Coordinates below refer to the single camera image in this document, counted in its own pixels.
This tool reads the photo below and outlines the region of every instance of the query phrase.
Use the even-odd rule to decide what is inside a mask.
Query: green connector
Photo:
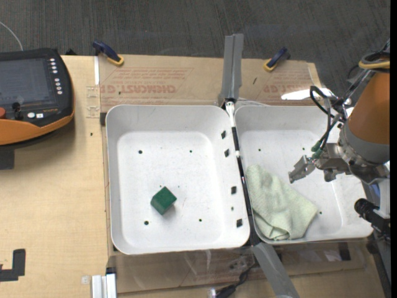
[[[321,146],[321,142],[316,142],[316,144],[311,147],[311,151],[316,152],[317,150],[319,150],[320,146]]]
[[[321,154],[323,153],[323,149],[318,149],[316,152],[313,153],[312,159],[318,159]]]
[[[167,188],[163,187],[159,192],[157,192],[151,199],[150,204],[163,215],[169,210],[169,208],[175,203],[176,196]]]

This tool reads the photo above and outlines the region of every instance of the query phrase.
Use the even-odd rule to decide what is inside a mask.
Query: orange and black controller
[[[0,53],[0,146],[41,137],[73,115],[73,85],[56,50]]]

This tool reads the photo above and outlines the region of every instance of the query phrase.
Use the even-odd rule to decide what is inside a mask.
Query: yellow cable
[[[376,68],[390,68],[390,61],[384,61],[380,63],[365,64],[359,61],[359,66],[365,70],[372,70]]]

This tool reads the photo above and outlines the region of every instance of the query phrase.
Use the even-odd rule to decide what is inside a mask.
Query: green cube
[[[176,196],[167,188],[163,187],[151,199],[150,204],[163,215],[175,203]]]

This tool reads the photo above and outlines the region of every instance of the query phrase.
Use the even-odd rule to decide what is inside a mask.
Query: white plastic tray
[[[244,106],[235,114],[244,170],[261,165],[289,183],[288,172],[302,155],[311,156],[311,147],[326,130],[326,114],[317,107]],[[334,129],[328,142],[336,142],[339,129]],[[258,229],[267,243],[300,243],[344,238],[360,238],[371,234],[370,224],[359,218],[354,203],[365,197],[360,180],[340,174],[331,183],[316,169],[292,188],[312,201],[319,209],[303,238],[273,241]]]
[[[110,223],[118,250],[132,255],[247,242],[248,216],[225,111],[120,105],[109,110],[106,131]],[[163,186],[177,200],[162,216],[150,201]]]

